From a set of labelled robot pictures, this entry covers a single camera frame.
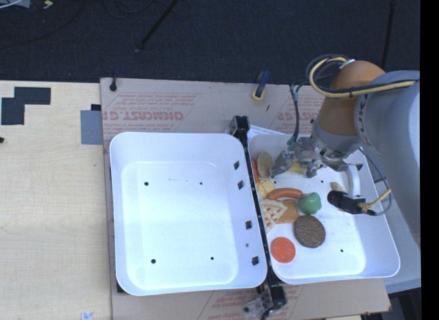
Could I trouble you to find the brown cardboard board red print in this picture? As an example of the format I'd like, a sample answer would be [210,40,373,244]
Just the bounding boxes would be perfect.
[99,77,392,320]

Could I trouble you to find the orange round slice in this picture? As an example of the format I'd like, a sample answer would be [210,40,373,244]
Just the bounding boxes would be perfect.
[270,236,297,264]

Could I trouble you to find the black cylinder on white bracket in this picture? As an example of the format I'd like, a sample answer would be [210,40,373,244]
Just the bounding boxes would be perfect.
[327,162,368,216]

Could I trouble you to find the orange sausage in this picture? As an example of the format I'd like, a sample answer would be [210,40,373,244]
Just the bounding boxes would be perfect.
[266,187,304,201]

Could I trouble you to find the green pepper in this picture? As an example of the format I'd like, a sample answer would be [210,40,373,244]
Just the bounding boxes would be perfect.
[296,192,322,216]

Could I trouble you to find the white paper sheet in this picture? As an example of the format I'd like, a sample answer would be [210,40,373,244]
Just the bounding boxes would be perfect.
[248,124,286,138]

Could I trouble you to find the brown round biscuit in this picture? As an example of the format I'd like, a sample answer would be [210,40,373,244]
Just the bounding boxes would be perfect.
[293,214,327,249]

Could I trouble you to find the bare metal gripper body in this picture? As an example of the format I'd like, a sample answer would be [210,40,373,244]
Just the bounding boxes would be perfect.
[291,136,348,171]

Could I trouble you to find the beige potato slice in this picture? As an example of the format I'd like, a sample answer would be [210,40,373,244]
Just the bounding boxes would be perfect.
[257,151,274,179]

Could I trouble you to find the yellow banana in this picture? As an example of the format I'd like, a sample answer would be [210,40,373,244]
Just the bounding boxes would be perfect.
[287,161,309,176]

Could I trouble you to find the white plastic tray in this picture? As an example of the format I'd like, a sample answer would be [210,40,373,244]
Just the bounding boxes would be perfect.
[247,133,402,286]
[108,131,269,297]

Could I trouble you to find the thin black rod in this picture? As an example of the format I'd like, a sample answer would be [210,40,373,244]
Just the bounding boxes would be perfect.
[239,132,277,290]

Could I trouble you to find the brown bread roll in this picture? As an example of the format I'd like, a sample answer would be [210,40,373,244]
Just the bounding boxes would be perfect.
[276,198,300,225]

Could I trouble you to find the black block with thin wires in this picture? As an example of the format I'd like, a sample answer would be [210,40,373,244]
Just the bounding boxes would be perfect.
[227,115,251,138]
[242,283,289,320]

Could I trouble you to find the yellow waffle slice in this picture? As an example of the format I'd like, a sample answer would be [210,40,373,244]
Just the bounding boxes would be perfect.
[259,198,287,234]

